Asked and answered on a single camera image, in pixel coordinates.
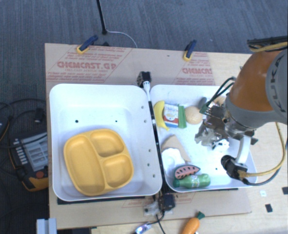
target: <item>clamp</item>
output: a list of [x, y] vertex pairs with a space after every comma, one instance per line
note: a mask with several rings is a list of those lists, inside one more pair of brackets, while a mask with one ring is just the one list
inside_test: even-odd
[[98, 36], [94, 35], [91, 38], [87, 39], [82, 45], [77, 47], [77, 53], [82, 55], [89, 50], [89, 46], [93, 45], [95, 41], [98, 40]]
[[183, 56], [183, 59], [185, 61], [190, 61], [192, 59], [192, 52], [193, 52], [194, 47], [196, 46], [196, 43], [197, 41], [193, 40], [186, 46], [185, 53]]

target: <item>green bottle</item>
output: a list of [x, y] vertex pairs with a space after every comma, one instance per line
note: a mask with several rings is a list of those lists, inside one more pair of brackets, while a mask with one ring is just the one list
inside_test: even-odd
[[208, 174], [201, 175], [188, 175], [183, 179], [174, 179], [173, 186], [176, 187], [186, 187], [186, 188], [198, 188], [210, 185], [211, 180]]

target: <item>yellow plate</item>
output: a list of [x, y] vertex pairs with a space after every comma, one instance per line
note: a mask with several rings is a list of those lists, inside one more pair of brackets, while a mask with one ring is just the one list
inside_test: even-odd
[[64, 157], [75, 188], [87, 196], [121, 188], [134, 174], [123, 139], [110, 129], [92, 130], [71, 137], [64, 146]]

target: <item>gray carpet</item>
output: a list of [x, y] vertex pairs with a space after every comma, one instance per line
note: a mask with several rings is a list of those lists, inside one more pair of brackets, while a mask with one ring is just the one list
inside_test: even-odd
[[[249, 39], [288, 35], [288, 0], [100, 2], [106, 28], [128, 34], [139, 48], [182, 51], [195, 39], [196, 51], [250, 53]], [[0, 102], [45, 99], [44, 44], [79, 44], [95, 34], [96, 44], [135, 47], [123, 34], [102, 34], [96, 0], [0, 0]], [[15, 114], [38, 106], [45, 107], [15, 103]], [[29, 122], [22, 119], [12, 131], [38, 127]], [[47, 190], [25, 190], [0, 149], [0, 234], [35, 234], [36, 219], [49, 217], [47, 204]]]

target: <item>black cable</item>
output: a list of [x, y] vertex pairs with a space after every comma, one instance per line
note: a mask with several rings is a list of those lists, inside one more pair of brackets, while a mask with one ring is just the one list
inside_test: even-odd
[[12, 113], [10, 116], [8, 116], [8, 118], [11, 119], [12, 117], [14, 117], [14, 109], [13, 109], [13, 107], [12, 107], [9, 103], [0, 102], [0, 104], [4, 104], [4, 105], [5, 105], [5, 106], [3, 106], [3, 107], [0, 108], [0, 111], [1, 111], [3, 108], [8, 107], [8, 108], [10, 109], [11, 113]]
[[44, 102], [44, 103], [46, 102], [46, 100], [44, 100], [44, 99], [39, 99], [39, 98], [32, 98], [32, 97], [30, 97], [30, 98], [17, 99], [17, 100], [11, 101], [10, 103], [0, 102], [0, 104], [6, 104], [6, 106], [12, 107], [12, 106], [11, 106], [12, 104], [15, 104], [15, 103], [21, 102], [21, 101], [25, 101], [25, 100], [35, 100], [35, 101], [41, 101], [41, 102]]
[[21, 116], [24, 115], [24, 114], [31, 113], [31, 112], [34, 113], [35, 110], [33, 109], [33, 110], [24, 111], [24, 112], [20, 113], [19, 115], [17, 115], [15, 118], [13, 118], [12, 121], [11, 121], [11, 125], [10, 125], [10, 127], [9, 127], [9, 129], [8, 129], [8, 133], [10, 133], [10, 128], [14, 125], [15, 121], [16, 121], [19, 117], [21, 117]]
[[159, 226], [160, 226], [160, 229], [162, 230], [162, 233], [165, 234], [165, 232], [164, 232], [164, 230], [163, 230], [163, 228], [162, 228], [162, 226], [161, 226], [161, 223], [160, 223], [160, 220], [161, 220], [161, 219], [158, 218], [158, 215], [157, 215], [157, 214], [156, 214], [155, 217], [157, 218], [157, 221], [158, 221], [158, 224], [159, 224]]
[[151, 222], [151, 223], [148, 223], [147, 225], [152, 225], [152, 224], [156, 224], [156, 223], [158, 223], [159, 221], [161, 221], [161, 220], [164, 218], [164, 215], [165, 215], [165, 211], [162, 211], [162, 216], [161, 216], [160, 219], [159, 219], [159, 218], [157, 217], [157, 215], [156, 215], [156, 217], [157, 217], [157, 221], [155, 221], [155, 222]]
[[[12, 204], [11, 204], [10, 196], [9, 196], [8, 191], [7, 191], [7, 189], [6, 189], [3, 181], [2, 181], [1, 179], [0, 179], [0, 184], [1, 184], [1, 186], [2, 186], [2, 189], [3, 189], [4, 193], [5, 193], [6, 199], [7, 199], [7, 201], [8, 201], [9, 208], [12, 209]], [[9, 229], [9, 225], [10, 225], [10, 222], [11, 222], [11, 218], [12, 218], [12, 216], [10, 215], [5, 233], [7, 233], [8, 229]]]
[[6, 213], [4, 213], [2, 216], [0, 216], [0, 220], [1, 220], [2, 218], [4, 218], [6, 215], [11, 214], [13, 211], [16, 211], [16, 210], [18, 210], [18, 209], [20, 209], [20, 208], [23, 208], [23, 207], [33, 206], [33, 205], [43, 205], [43, 206], [47, 206], [47, 205], [45, 205], [45, 204], [41, 204], [41, 203], [33, 203], [33, 204], [25, 204], [25, 205], [21, 205], [21, 206], [15, 207], [15, 208], [13, 208], [13, 209], [7, 211]]
[[9, 175], [11, 177], [17, 178], [17, 175], [15, 173], [10, 173], [8, 171], [6, 171], [5, 169], [3, 169], [3, 165], [4, 163], [9, 159], [9, 155], [7, 155], [1, 162], [0, 162], [0, 171], [3, 172], [6, 175]]
[[216, 98], [218, 98], [221, 94], [223, 94], [228, 88], [230, 88], [230, 87], [234, 84], [234, 82], [232, 82], [230, 85], [228, 85], [228, 86], [221, 92], [222, 88], [223, 88], [223, 87], [225, 86], [225, 84], [226, 84], [227, 82], [229, 82], [230, 80], [236, 80], [236, 78], [235, 78], [235, 77], [230, 77], [230, 78], [228, 78], [226, 81], [224, 81], [223, 84], [218, 88], [218, 90], [217, 90], [217, 91], [215, 92], [215, 94], [212, 96], [212, 98], [206, 103], [206, 106], [209, 106], [212, 101], [214, 101]]

